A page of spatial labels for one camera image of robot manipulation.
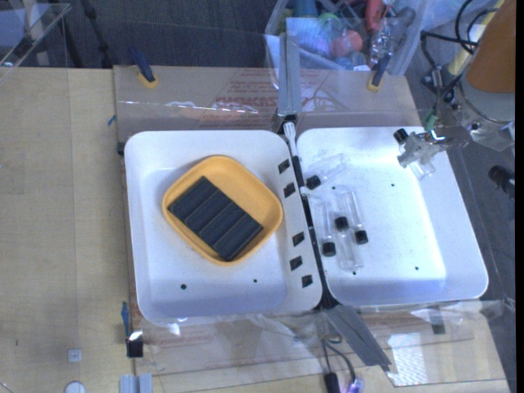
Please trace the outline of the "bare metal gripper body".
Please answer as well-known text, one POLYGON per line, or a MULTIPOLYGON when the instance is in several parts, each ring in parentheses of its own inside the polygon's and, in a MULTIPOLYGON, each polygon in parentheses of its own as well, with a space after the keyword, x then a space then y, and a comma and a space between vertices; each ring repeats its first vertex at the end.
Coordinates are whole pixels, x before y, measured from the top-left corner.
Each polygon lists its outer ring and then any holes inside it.
POLYGON ((514 147, 514 121, 495 120, 465 103, 446 106, 437 113, 433 124, 437 140, 465 146, 470 142, 495 151, 514 147))

